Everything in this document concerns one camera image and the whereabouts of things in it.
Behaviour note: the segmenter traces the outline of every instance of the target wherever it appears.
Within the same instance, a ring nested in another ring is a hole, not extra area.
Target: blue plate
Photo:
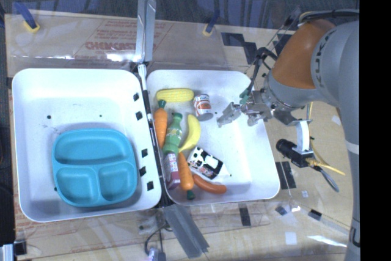
[[[110,128],[62,133],[52,150],[57,192],[70,205],[96,207],[130,198],[137,166],[130,141]]]

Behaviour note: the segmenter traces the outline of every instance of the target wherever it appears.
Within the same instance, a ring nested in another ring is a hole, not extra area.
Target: gray robot arm
[[[298,131],[298,153],[311,152],[307,123],[291,112],[312,101],[340,109],[353,180],[353,217],[346,261],[360,260],[359,184],[359,22],[334,26],[326,20],[304,23],[289,39],[260,91],[243,105],[230,103],[218,118],[221,127],[241,113],[248,124],[275,118]]]

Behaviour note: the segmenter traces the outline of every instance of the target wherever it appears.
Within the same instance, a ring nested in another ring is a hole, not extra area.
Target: blue tape
[[[16,10],[22,15],[26,23],[30,26],[30,28],[36,29],[38,27],[38,24],[32,17],[29,9],[22,2],[15,1],[13,4]]]
[[[213,28],[213,26],[216,24],[217,19],[218,19],[219,17],[220,17],[220,10],[219,10],[219,9],[216,9],[216,10],[214,11],[214,15],[213,15],[212,19],[210,20],[210,22],[208,23],[208,26],[207,26],[206,29],[205,29],[205,32],[207,32],[207,33],[212,32],[212,28]]]

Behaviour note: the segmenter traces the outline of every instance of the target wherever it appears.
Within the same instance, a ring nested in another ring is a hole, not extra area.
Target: green bottle
[[[166,140],[162,148],[163,155],[173,152],[175,156],[178,155],[179,144],[182,139],[182,128],[180,122],[182,121],[182,114],[174,113],[174,119],[169,127],[167,127]]]

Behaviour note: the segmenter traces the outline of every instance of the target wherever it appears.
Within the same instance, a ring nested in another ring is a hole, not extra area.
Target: toy sausage
[[[208,191],[209,193],[224,194],[227,191],[227,187],[225,185],[212,184],[197,174],[193,174],[193,180],[194,184],[196,184],[202,190]]]

